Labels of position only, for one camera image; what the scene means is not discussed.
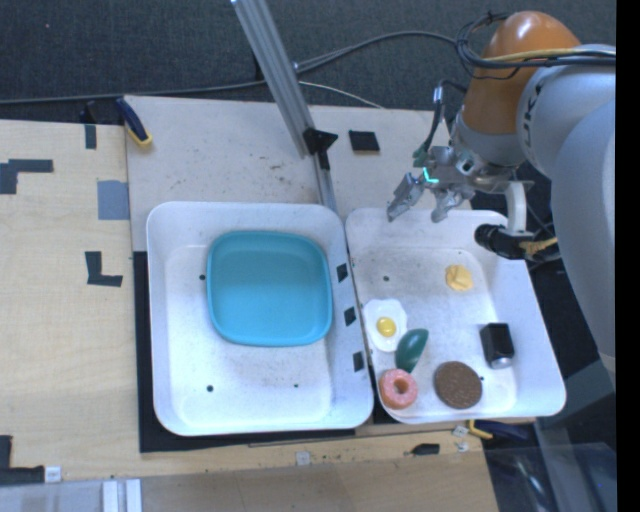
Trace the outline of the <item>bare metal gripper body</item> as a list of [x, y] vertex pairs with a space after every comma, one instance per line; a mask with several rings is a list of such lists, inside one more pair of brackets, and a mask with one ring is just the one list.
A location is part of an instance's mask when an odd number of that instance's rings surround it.
[[433, 193], [501, 194], [515, 170], [515, 166], [488, 162], [465, 147], [421, 147], [421, 188]]

